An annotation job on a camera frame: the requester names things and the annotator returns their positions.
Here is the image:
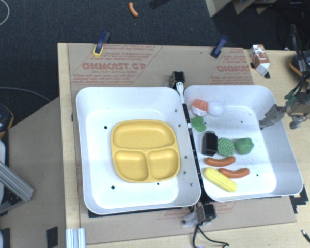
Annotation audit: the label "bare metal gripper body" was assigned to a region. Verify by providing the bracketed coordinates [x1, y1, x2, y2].
[285, 91, 310, 117]

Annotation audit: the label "green pepper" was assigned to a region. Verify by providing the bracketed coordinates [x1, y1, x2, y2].
[234, 137, 255, 156]

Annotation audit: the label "white plastic tray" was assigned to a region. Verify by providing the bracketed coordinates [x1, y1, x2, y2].
[75, 86, 203, 215]
[183, 84, 304, 203]

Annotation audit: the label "green grapes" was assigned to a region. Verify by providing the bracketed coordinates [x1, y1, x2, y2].
[216, 137, 235, 157]

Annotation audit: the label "white egg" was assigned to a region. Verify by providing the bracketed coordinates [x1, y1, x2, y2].
[207, 100, 226, 117]

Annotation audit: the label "brown and white carton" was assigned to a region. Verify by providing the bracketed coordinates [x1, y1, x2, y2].
[248, 44, 271, 79]

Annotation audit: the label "orange sausage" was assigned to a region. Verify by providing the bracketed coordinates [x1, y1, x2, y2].
[128, 1, 140, 18]
[218, 167, 251, 179]
[204, 156, 236, 168]

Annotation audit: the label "black bottle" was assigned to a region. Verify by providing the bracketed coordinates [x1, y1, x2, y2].
[201, 131, 219, 157]

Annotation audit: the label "orange and white toy cupcake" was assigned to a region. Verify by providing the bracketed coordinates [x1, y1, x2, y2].
[190, 99, 210, 117]

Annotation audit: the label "green broccoli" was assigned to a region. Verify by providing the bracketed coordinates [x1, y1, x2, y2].
[190, 115, 207, 133]

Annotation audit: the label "yellow corn cob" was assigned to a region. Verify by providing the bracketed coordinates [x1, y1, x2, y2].
[203, 166, 238, 193]

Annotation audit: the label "thin black and white rod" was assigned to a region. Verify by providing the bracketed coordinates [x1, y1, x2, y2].
[175, 82, 205, 204]

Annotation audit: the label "yellow divided plate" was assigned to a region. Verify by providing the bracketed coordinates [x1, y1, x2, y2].
[110, 119, 181, 184]

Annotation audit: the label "brown cardboard board red print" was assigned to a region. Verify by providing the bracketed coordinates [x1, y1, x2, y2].
[66, 43, 298, 245]

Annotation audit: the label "black block with thin wires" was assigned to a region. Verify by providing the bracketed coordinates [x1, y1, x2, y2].
[181, 203, 218, 228]
[167, 71, 186, 88]

